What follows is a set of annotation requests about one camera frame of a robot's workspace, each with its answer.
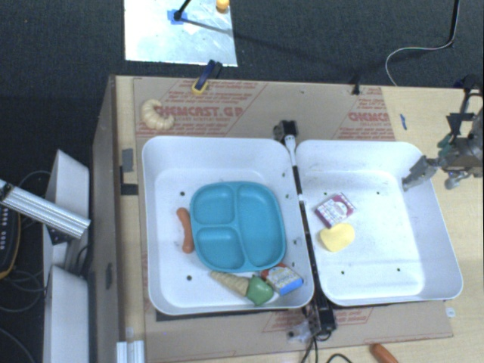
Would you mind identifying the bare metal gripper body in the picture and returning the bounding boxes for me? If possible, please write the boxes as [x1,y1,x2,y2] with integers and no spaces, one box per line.
[451,135,484,171]

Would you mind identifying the white plastic tray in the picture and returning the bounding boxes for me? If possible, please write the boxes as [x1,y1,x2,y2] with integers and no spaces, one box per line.
[141,135,316,316]
[294,138,464,307]

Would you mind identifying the pink packet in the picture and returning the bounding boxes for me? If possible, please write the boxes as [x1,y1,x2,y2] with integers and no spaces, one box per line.
[314,192,357,229]

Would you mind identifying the yellow heart-shaped biscuit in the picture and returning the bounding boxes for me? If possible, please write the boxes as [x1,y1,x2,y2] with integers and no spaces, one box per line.
[318,222,356,253]

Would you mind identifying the thin black and white rod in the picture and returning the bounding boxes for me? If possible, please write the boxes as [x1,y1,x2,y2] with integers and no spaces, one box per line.
[284,135,330,316]

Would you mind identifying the brown cardboard board red print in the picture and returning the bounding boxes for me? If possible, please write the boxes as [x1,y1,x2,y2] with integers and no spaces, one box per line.
[132,76,455,359]

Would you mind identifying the small colourful carton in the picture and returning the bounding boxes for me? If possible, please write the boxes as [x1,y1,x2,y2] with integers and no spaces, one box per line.
[260,262,305,296]

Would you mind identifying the blue divided plate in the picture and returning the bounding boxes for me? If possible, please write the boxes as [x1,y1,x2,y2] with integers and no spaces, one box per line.
[189,181,287,273]

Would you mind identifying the beige cone with green scoop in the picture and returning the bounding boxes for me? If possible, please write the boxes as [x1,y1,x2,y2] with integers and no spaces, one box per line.
[209,270,275,306]

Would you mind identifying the beige croissant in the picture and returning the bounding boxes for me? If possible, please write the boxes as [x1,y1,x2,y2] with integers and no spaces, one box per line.
[141,98,175,131]

